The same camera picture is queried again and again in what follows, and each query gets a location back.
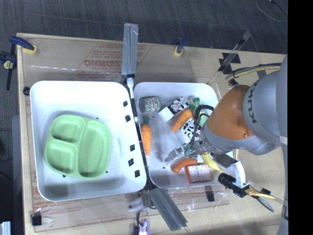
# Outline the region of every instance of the green divided plate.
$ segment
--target green divided plate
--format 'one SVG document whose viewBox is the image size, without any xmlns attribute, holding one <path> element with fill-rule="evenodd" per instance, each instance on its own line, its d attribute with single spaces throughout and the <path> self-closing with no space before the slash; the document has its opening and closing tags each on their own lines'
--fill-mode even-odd
<svg viewBox="0 0 313 235">
<path fill-rule="evenodd" d="M 106 171 L 110 152 L 111 134 L 104 124 L 66 114 L 52 122 L 45 144 L 45 161 L 63 175 L 94 179 Z"/>
</svg>

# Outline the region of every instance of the orange carrot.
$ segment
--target orange carrot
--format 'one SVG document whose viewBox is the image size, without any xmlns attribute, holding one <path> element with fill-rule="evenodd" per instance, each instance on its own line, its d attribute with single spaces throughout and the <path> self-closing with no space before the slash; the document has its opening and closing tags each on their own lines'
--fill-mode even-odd
<svg viewBox="0 0 313 235">
<path fill-rule="evenodd" d="M 197 159 L 191 159 L 191 158 L 186 158 L 183 160 L 180 160 L 176 165 L 173 166 L 172 171 L 175 173 L 179 173 L 179 171 L 186 166 L 189 165 L 196 165 L 198 163 Z"/>
<path fill-rule="evenodd" d="M 178 129 L 180 129 L 187 122 L 189 118 L 193 118 L 192 111 L 190 110 L 190 108 L 184 109 L 178 115 L 178 118 L 172 128 L 172 132 L 175 132 Z"/>
<path fill-rule="evenodd" d="M 149 123 L 149 118 L 145 117 L 143 119 L 144 124 L 141 127 L 141 135 L 142 135 L 142 142 L 143 142 L 143 147 L 145 148 L 146 155 L 150 155 L 150 149 L 151 149 L 151 137 L 152 137 L 152 130 L 151 126 L 148 124 Z"/>
</svg>

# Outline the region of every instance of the wooden table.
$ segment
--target wooden table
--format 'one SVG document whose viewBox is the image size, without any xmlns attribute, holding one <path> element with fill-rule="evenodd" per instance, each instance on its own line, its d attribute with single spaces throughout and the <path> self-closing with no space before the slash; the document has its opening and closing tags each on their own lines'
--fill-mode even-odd
<svg viewBox="0 0 313 235">
<path fill-rule="evenodd" d="M 83 41 L 87 45 L 91 42 L 98 44 L 121 44 L 120 42 L 94 40 L 94 39 L 77 39 L 77 38 L 64 38 L 55 36 L 42 36 L 33 34 L 19 33 L 19 37 L 32 41 L 33 39 L 40 39 L 40 43 L 48 44 L 53 40 L 54 44 L 61 45 L 64 43 L 65 47 L 68 43 L 76 43 L 75 41 Z M 38 46 L 37 56 L 33 58 L 34 66 L 38 61 L 40 51 L 44 51 L 45 45 Z M 173 46 L 142 44 L 139 57 L 139 66 L 137 71 L 141 74 L 147 75 L 156 72 L 156 67 L 159 69 L 168 70 L 170 67 L 180 66 L 182 69 L 176 69 L 176 73 L 180 76 L 180 72 L 192 71 L 192 76 L 196 82 L 206 83 L 216 72 L 220 66 L 220 59 L 223 59 L 223 53 L 230 53 L 230 50 L 210 49 L 210 48 L 196 48 L 185 47 L 181 59 L 172 58 L 174 55 L 172 50 Z M 258 64 L 280 63 L 283 61 L 284 55 L 257 53 L 257 52 L 238 52 L 240 63 L 232 63 L 234 69 L 242 67 L 252 67 Z M 35 232 L 31 224 L 31 215 L 33 210 L 33 196 L 32 196 L 32 176 L 31 176 L 31 163 L 30 163 L 30 146 L 29 142 L 29 129 L 27 127 L 27 113 L 26 102 L 27 97 L 24 95 L 23 90 L 25 86 L 31 86 L 31 83 L 36 82 L 36 79 L 41 79 L 37 76 L 34 81 L 30 78 L 32 69 L 25 74 L 25 55 L 21 47 L 17 48 L 18 58 L 18 93 L 19 93 L 19 114 L 21 125 L 21 153 L 22 153 L 22 190 L 23 190 L 23 213 L 24 213 L 24 231 L 25 234 L 38 234 Z M 56 59 L 65 60 L 66 57 L 56 57 Z M 242 78 L 241 84 L 245 83 L 251 85 L 258 79 L 256 74 L 249 77 Z M 224 95 L 228 86 L 223 79 L 214 83 L 212 87 Z M 254 156 L 246 151 L 240 151 L 241 159 L 244 159 L 243 165 L 246 172 L 248 181 L 253 182 L 259 186 L 274 192 L 279 198 L 283 199 L 285 190 L 285 173 L 284 163 L 281 148 L 274 150 L 263 156 Z M 274 235 L 277 233 L 278 225 L 280 222 L 282 203 L 280 201 L 270 201 L 274 207 L 275 212 L 271 213 L 261 206 L 256 200 L 250 197 L 239 198 L 230 191 L 225 191 L 229 203 L 228 205 L 214 206 L 197 210 L 186 210 L 182 213 L 187 219 L 187 227 L 179 231 L 171 232 L 162 217 L 157 214 L 153 216 L 143 217 L 143 219 L 150 221 L 150 234 L 266 234 Z M 71 213 L 67 212 L 67 218 L 71 218 Z M 124 235 L 132 234 L 135 224 L 135 215 L 133 219 L 124 219 L 118 221 L 96 223 L 90 225 L 76 226 L 71 228 L 57 229 L 42 231 L 39 234 L 111 234 L 111 235 Z"/>
</svg>

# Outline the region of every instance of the gray floor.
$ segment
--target gray floor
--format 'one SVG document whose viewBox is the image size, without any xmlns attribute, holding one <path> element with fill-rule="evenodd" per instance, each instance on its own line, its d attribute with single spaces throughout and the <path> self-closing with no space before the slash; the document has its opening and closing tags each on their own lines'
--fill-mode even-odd
<svg viewBox="0 0 313 235">
<path fill-rule="evenodd" d="M 121 41 L 123 24 L 139 27 L 138 41 L 171 44 L 187 35 L 186 46 L 233 49 L 249 29 L 254 43 L 243 50 L 288 51 L 288 0 L 0 0 L 0 50 L 10 51 L 17 32 Z M 13 179 L 12 116 L 18 114 L 16 71 L 5 89 L 0 67 L 0 173 Z"/>
</svg>

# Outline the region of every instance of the sausage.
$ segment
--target sausage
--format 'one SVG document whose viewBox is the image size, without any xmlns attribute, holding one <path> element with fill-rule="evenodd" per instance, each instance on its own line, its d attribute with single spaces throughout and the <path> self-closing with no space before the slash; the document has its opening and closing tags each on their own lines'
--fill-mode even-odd
<svg viewBox="0 0 313 235">
<path fill-rule="evenodd" d="M 172 171 L 175 173 L 179 173 L 179 171 L 186 166 L 189 165 L 196 165 L 198 163 L 197 159 L 191 159 L 191 158 L 186 158 L 183 160 L 180 160 L 176 165 L 173 166 Z"/>
</svg>

